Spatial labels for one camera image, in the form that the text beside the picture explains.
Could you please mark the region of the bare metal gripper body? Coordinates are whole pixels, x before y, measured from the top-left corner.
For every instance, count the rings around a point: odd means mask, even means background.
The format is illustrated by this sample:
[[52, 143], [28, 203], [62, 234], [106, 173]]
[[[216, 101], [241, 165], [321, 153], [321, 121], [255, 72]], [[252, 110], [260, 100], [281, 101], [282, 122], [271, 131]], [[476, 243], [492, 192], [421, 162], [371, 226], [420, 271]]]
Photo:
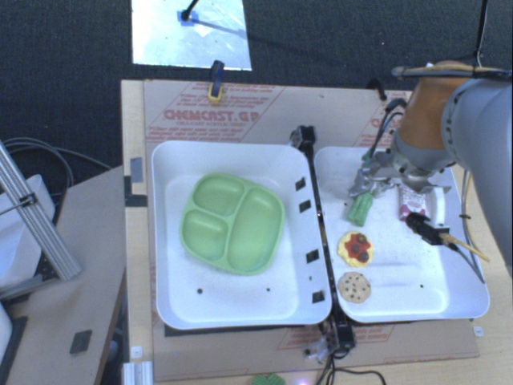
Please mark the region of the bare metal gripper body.
[[366, 178], [394, 179], [416, 193], [429, 193], [435, 184], [429, 179], [446, 167], [446, 152], [441, 149], [387, 149], [374, 154], [367, 167], [361, 169]]

